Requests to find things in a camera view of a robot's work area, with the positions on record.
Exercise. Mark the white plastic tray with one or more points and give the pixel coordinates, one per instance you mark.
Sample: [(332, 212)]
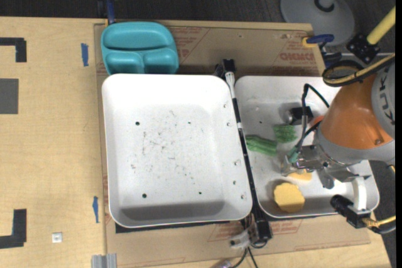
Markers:
[(264, 103), (176, 147)]

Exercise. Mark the black cylinder on white bracket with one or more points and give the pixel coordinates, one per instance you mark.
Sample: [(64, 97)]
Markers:
[(348, 207)]

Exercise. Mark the blue divided plate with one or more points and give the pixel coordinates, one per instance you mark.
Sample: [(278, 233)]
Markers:
[(138, 37)]

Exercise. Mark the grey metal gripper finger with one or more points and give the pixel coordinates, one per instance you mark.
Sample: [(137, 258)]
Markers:
[(327, 180), (287, 167)]

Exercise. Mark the brown cardboard board red print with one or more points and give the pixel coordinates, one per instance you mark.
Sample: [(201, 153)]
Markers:
[(201, 50)]

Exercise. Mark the small black can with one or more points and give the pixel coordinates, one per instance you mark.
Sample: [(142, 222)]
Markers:
[(300, 113)]

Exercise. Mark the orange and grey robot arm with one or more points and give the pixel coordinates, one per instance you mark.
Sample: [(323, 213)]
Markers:
[(351, 122)]

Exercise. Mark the yellow round toy biscuit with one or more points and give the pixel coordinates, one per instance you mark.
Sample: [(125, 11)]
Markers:
[(289, 198)]

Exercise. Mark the green ridged toy vegetable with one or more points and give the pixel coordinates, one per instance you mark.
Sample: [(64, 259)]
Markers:
[(260, 145)]

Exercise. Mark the small white square block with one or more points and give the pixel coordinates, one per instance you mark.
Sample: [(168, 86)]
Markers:
[(56, 237)]

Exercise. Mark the orange toy carrot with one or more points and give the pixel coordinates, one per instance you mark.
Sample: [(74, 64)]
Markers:
[(317, 120)]

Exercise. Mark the pale yellow toy food piece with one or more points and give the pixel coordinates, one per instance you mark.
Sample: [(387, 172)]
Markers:
[(304, 177)]

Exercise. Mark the thin black and white rod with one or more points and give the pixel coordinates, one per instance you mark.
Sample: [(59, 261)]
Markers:
[(241, 131)]

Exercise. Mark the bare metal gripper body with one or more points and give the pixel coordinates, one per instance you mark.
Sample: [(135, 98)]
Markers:
[(311, 158)]

